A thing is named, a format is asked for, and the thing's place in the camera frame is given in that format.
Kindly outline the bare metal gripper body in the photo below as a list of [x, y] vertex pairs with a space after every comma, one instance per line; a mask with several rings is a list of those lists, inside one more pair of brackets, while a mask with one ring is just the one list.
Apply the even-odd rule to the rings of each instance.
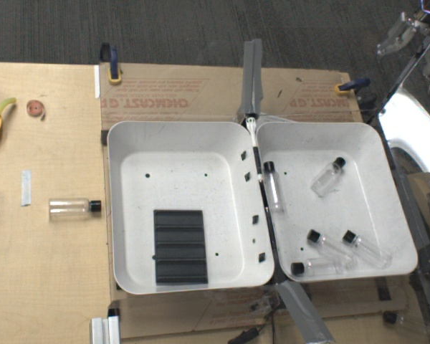
[[414, 25], [424, 36], [430, 36], [430, 0], [419, 0], [417, 10], [414, 12]]

